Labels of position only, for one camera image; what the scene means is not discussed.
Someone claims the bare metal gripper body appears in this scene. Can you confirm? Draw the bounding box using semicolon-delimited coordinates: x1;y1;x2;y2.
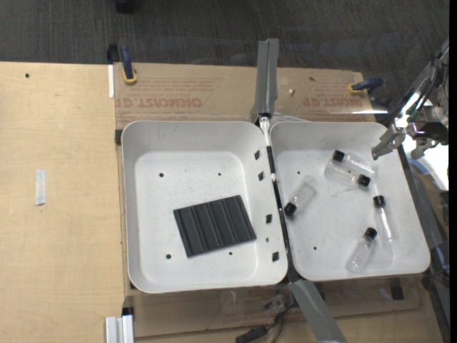
404;104;450;150

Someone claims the clear plastic bottle black cap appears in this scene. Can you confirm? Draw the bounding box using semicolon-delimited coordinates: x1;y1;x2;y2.
345;227;378;274
323;164;372;188
283;175;318;218
332;149;376;174

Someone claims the slim clear bottle black cap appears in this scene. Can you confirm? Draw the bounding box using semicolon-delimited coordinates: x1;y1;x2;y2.
373;194;396;244

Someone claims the white plastic tray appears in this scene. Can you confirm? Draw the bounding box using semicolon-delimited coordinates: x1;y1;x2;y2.
269;121;432;282
120;120;289;294

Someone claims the thin black and white rod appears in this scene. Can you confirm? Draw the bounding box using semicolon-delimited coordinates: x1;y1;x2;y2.
258;116;297;284

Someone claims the brown cardboard board red print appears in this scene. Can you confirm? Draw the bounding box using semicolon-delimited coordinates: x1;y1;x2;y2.
113;61;423;338

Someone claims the black ribbed mat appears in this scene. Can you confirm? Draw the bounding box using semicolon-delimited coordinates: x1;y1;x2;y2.
173;194;258;259

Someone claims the black block with thin wires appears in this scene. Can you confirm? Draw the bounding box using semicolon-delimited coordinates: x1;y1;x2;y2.
235;326;269;343

